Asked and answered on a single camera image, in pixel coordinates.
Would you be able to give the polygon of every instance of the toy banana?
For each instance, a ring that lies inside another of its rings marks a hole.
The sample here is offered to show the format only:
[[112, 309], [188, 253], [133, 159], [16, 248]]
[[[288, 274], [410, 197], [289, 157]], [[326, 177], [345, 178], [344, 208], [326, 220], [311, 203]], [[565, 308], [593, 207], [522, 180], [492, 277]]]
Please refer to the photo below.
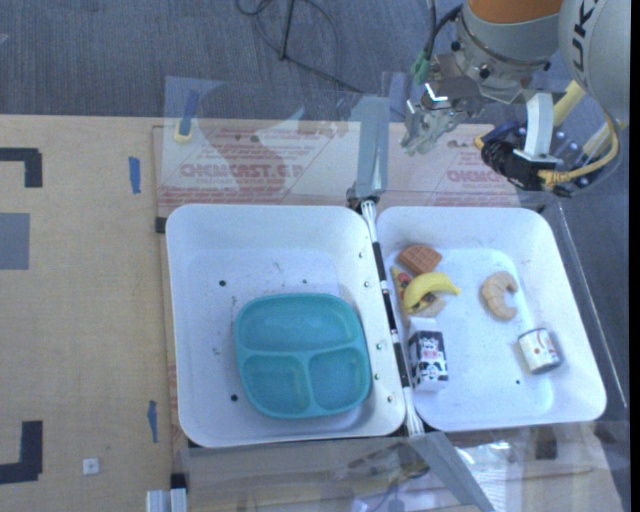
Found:
[[414, 277], [407, 285], [402, 304], [407, 310], [410, 310], [427, 293], [452, 292], [458, 295], [461, 291], [444, 272], [427, 272]]
[[396, 285], [396, 292], [398, 294], [400, 305], [405, 313], [422, 313], [424, 316], [436, 316], [445, 306], [445, 301], [436, 297], [433, 293], [427, 293], [420, 297], [419, 302], [411, 304], [410, 308], [405, 307], [404, 291], [407, 286], [409, 286], [412, 278], [409, 274], [399, 270], [397, 267], [391, 267], [391, 275], [393, 276], [393, 282]]

